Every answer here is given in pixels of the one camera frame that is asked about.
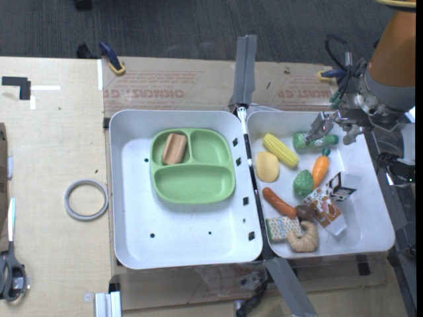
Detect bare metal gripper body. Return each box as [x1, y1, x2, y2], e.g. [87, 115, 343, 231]
[333, 88, 403, 130]

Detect green toy bottle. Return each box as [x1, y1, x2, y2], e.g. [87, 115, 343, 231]
[292, 131, 340, 152]

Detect orange toy carrot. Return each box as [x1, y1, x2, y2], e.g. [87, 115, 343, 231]
[311, 147, 332, 190]

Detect yellow toy corn cob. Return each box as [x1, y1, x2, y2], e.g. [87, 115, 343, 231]
[262, 133, 300, 168]

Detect black and white carton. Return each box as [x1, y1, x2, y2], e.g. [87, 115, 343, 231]
[325, 171, 363, 203]

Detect green toy broccoli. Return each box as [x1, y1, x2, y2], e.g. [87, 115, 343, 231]
[292, 169, 315, 198]

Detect pale yellow toy potato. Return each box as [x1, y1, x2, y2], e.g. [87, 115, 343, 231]
[255, 151, 280, 183]

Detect brown and white carton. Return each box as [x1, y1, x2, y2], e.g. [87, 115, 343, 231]
[301, 187, 348, 236]

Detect white plastic tray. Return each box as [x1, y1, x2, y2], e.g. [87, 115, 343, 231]
[246, 110, 397, 260]
[108, 109, 264, 271]

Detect dark brown toy mushroom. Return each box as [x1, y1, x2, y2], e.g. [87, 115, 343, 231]
[295, 204, 317, 221]

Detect red toy sausage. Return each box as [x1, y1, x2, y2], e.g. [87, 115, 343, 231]
[262, 186, 298, 219]

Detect green and white packet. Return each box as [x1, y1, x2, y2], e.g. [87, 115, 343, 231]
[264, 215, 303, 243]

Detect beige toy croissant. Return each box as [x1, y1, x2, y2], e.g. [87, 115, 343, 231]
[286, 220, 319, 254]

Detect green divided plate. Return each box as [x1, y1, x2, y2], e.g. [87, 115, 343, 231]
[149, 127, 237, 206]

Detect tan toy bread bun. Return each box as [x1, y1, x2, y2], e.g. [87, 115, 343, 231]
[161, 132, 188, 166]

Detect brown cardboard board red print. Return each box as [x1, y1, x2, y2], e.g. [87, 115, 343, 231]
[102, 55, 387, 312]

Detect white tape roll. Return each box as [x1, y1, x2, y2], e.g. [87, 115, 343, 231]
[63, 179, 109, 222]

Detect grey handled scissors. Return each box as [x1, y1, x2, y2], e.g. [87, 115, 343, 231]
[0, 196, 28, 302]

